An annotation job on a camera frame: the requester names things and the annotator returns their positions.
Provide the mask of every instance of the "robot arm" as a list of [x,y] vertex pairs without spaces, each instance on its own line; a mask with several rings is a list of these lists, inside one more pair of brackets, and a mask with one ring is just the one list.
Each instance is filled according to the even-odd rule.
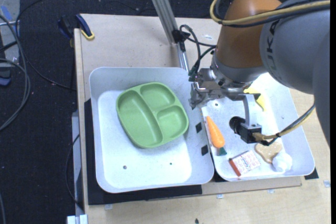
[[190,105],[209,100],[241,99],[260,74],[313,94],[316,111],[330,146],[330,0],[233,0],[209,68],[192,85]]

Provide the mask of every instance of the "white tray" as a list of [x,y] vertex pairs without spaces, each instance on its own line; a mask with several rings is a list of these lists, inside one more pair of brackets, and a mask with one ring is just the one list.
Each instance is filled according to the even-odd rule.
[[[208,145],[198,109],[189,106],[191,84],[181,68],[111,68],[95,69],[90,75],[90,91],[99,186],[110,193],[172,186],[204,184],[214,175],[210,153],[202,155]],[[116,100],[131,87],[161,82],[182,103],[189,128],[179,138],[156,148],[135,146],[118,119]]]
[[[295,105],[287,87],[279,84],[269,74],[261,75],[251,86],[258,90],[266,101],[266,111],[256,105],[258,124],[262,126],[263,134],[275,134],[298,118]],[[251,180],[272,177],[304,176],[309,175],[315,168],[315,162],[303,132],[302,127],[297,128],[277,139],[282,143],[283,150],[293,159],[292,169],[280,173],[275,171],[272,164],[266,163],[258,155],[254,147],[256,144],[247,144],[241,140],[238,134],[230,128],[230,119],[234,116],[245,118],[245,110],[242,101],[231,101],[229,98],[210,101],[202,108],[204,117],[210,115],[222,132],[226,144],[227,155],[218,156],[217,149],[211,145],[215,169],[219,176],[227,181]],[[238,177],[229,164],[229,158],[233,158],[245,151],[252,150],[259,159],[261,166]]]

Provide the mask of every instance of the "toy carrot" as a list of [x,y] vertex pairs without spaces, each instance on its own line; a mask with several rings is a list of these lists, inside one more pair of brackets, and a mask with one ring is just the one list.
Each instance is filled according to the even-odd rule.
[[212,144],[214,145],[214,147],[219,148],[220,156],[226,155],[226,151],[224,149],[225,140],[222,133],[220,132],[214,121],[210,118],[210,116],[206,117],[206,121],[208,122]]

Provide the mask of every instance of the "wooden tabletop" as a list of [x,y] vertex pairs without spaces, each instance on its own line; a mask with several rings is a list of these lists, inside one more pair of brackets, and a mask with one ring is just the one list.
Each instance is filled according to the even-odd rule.
[[[330,149],[316,113],[303,125],[318,178],[258,179],[243,182],[209,182],[200,196],[104,205],[88,204],[84,102],[90,99],[89,75],[98,67],[176,67],[176,48],[168,44],[158,17],[83,14],[94,40],[75,29],[78,112],[83,172],[84,211],[89,223],[331,223]],[[177,18],[188,24],[200,42],[216,44],[220,26],[210,19]],[[195,45],[186,42],[190,66]],[[209,66],[211,55],[202,60]],[[313,96],[290,90],[302,115]]]

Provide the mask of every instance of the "carrot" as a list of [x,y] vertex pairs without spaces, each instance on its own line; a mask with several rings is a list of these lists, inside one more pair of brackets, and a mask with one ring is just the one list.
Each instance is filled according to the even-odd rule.
[[210,132],[210,137],[213,145],[216,148],[221,148],[224,147],[225,145],[225,140],[220,132],[219,128],[217,125],[214,123],[214,121],[210,118],[210,116],[206,117],[206,121],[208,122],[208,127],[209,127],[209,132]]

